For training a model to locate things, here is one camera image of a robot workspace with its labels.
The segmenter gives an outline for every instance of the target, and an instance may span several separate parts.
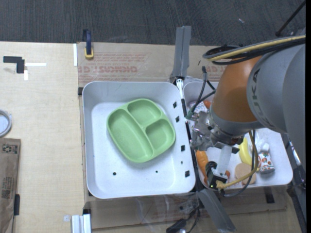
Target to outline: clamp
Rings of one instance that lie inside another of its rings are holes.
[[[86,47],[84,48],[84,55],[86,59],[90,60],[94,58],[94,51],[91,45],[91,31],[88,29],[83,30],[82,41],[86,41]]]

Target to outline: small bottle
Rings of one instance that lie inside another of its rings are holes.
[[[258,152],[259,172],[260,174],[267,174],[275,171],[274,165],[271,161],[270,146],[268,143],[263,144]]]

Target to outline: gray carpet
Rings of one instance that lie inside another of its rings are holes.
[[[175,44],[192,26],[192,45],[248,45],[275,32],[303,0],[0,0],[0,41]],[[306,7],[282,34],[306,26]]]

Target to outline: label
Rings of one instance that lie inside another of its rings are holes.
[[[2,153],[13,153],[18,154],[18,147],[17,145],[7,145],[3,144],[1,148]]]
[[[258,155],[258,161],[260,174],[271,173],[275,170],[269,152],[261,152]]]
[[[14,178],[5,177],[2,180],[1,186],[1,198],[2,199],[12,199],[13,196],[13,187],[14,187]]]

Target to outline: metal bracket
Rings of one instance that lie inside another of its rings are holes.
[[[235,226],[225,212],[223,205],[219,202],[214,191],[211,189],[204,189],[198,192],[198,197],[219,232],[226,233],[236,231]]]
[[[176,29],[175,41],[175,59],[174,68],[170,76],[173,83],[175,78],[184,79],[187,75],[187,68],[189,67],[189,47],[191,39],[191,26],[182,26]]]
[[[71,217],[71,233],[91,233],[91,215],[73,215]]]

